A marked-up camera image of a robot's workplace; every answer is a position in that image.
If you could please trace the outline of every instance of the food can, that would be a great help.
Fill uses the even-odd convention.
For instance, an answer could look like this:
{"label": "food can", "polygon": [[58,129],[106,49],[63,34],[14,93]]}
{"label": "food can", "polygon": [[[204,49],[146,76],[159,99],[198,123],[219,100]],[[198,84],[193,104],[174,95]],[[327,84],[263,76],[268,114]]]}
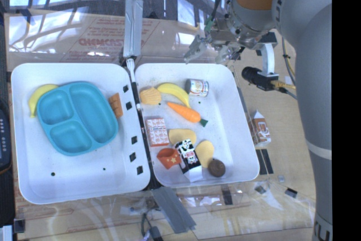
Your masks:
{"label": "food can", "polygon": [[195,95],[198,97],[206,97],[209,91],[209,83],[204,80],[192,80],[186,81],[186,92],[189,95]]}

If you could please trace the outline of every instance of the box with label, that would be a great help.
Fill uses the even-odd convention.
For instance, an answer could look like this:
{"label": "box with label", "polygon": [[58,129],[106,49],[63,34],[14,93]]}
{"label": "box with label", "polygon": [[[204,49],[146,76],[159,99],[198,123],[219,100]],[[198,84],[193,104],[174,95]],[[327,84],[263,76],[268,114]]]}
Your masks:
{"label": "box with label", "polygon": [[169,138],[163,118],[146,120],[147,135],[151,147],[167,146]]}
{"label": "box with label", "polygon": [[254,113],[248,125],[255,146],[261,147],[271,142],[271,135],[265,117],[258,110]]}
{"label": "box with label", "polygon": [[203,178],[202,166],[191,140],[185,139],[175,144],[174,147],[179,152],[182,159],[179,166],[183,175],[191,182],[201,180]]}

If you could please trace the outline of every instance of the orange carrot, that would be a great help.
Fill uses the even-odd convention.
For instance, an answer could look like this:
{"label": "orange carrot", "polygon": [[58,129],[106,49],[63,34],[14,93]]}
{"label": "orange carrot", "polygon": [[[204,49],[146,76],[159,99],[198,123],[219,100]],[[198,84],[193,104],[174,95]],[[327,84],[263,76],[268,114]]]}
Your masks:
{"label": "orange carrot", "polygon": [[208,121],[203,120],[201,118],[201,115],[195,111],[192,108],[188,108],[186,106],[183,106],[181,104],[171,103],[167,102],[167,105],[171,107],[175,112],[180,114],[182,117],[184,117],[186,120],[190,122],[201,122],[202,126],[205,126]]}

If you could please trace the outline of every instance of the yellow banana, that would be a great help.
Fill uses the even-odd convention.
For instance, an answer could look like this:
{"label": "yellow banana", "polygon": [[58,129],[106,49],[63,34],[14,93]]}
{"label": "yellow banana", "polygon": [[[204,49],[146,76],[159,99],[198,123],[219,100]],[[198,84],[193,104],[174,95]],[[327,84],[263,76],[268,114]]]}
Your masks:
{"label": "yellow banana", "polygon": [[172,84],[170,82],[166,82],[164,84],[159,85],[157,87],[157,90],[160,91],[161,93],[174,95],[182,103],[184,103],[185,106],[187,106],[188,108],[191,108],[190,103],[189,103],[189,95],[180,86]]}
{"label": "yellow banana", "polygon": [[28,105],[30,108],[30,117],[35,117],[35,111],[36,111],[36,105],[38,103],[39,98],[44,94],[47,93],[50,90],[54,90],[58,85],[42,85],[36,89],[36,91],[32,94],[32,96],[29,98]]}

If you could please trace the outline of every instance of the blue plate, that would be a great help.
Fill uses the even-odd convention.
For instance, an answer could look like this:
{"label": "blue plate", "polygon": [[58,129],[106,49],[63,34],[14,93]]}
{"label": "blue plate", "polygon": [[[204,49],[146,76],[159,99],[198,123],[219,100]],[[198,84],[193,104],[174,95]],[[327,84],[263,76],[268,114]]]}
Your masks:
{"label": "blue plate", "polygon": [[73,82],[43,94],[37,115],[52,145],[68,156],[106,145],[119,130],[110,104],[89,82]]}

